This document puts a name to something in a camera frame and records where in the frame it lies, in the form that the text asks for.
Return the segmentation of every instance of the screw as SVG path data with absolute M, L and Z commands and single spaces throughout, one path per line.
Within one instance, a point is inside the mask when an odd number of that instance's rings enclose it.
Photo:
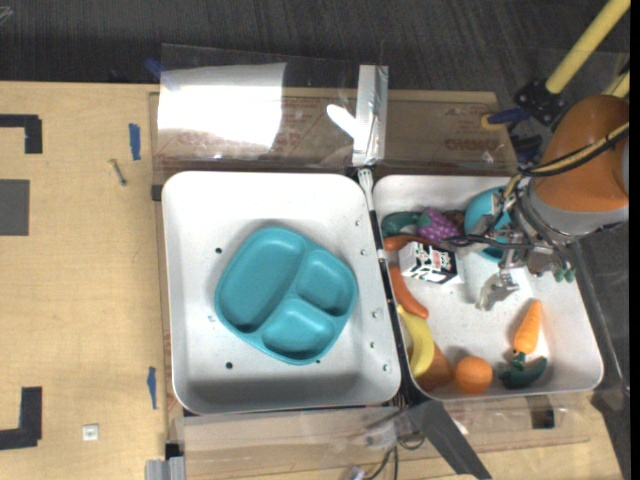
M 120 171 L 120 167 L 118 167 L 118 162 L 116 162 L 112 158 L 111 160 L 109 160 L 109 163 L 111 164 L 111 167 L 113 168 L 113 172 L 116 173 L 116 176 L 118 177 L 118 182 L 120 182 L 120 185 L 122 185 L 123 187 L 126 186 L 127 180 L 124 179 L 124 176 L 122 175 L 122 172 Z

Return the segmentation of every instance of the wooden surface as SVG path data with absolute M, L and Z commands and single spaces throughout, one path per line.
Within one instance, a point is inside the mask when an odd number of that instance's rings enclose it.
M 15 428 L 20 388 L 43 388 L 43 437 L 0 451 L 0 478 L 144 478 L 166 432 L 160 289 L 150 198 L 149 94 L 156 86 L 0 82 L 0 113 L 38 114 L 44 153 L 0 128 L 0 179 L 31 180 L 30 234 L 0 237 L 0 429 Z M 142 135 L 133 161 L 128 124 Z M 118 184 L 115 158 L 128 184 Z M 147 388 L 157 372 L 158 409 Z M 496 479 L 621 478 L 600 414 L 589 440 L 482 453 Z M 100 439 L 82 440 L 98 423 Z M 339 478 L 341 471 L 260 477 Z M 403 461 L 400 478 L 453 478 L 442 459 Z

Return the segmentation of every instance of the gray square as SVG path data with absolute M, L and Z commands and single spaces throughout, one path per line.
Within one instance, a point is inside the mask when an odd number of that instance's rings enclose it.
M 2 235 L 29 235 L 29 180 L 0 180 Z

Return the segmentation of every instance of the black corner marker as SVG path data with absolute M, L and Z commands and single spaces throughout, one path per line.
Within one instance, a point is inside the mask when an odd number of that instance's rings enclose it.
M 22 388 L 18 428 L 0 430 L 0 450 L 38 446 L 42 439 L 42 388 Z
M 24 152 L 42 154 L 42 120 L 31 114 L 0 114 L 0 128 L 24 128 Z

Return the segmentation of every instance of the wooden table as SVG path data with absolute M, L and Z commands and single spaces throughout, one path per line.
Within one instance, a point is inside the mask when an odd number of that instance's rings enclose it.
M 20 390 L 43 392 L 37 447 L 0 451 L 0 477 L 143 478 L 167 431 L 158 249 L 149 141 L 154 85 L 0 82 L 1 114 L 37 114 L 42 154 L 0 128 L 0 179 L 30 180 L 29 236 L 0 236 L 0 429 L 18 425 Z M 140 126 L 141 160 L 129 146 Z M 108 163 L 127 180 L 121 186 Z M 147 385 L 157 376 L 157 409 Z M 600 414 L 590 440 L 482 453 L 497 479 L 616 479 Z M 84 441 L 83 425 L 99 425 Z M 339 478 L 342 470 L 267 478 Z M 403 461 L 400 478 L 451 478 L 440 458 Z

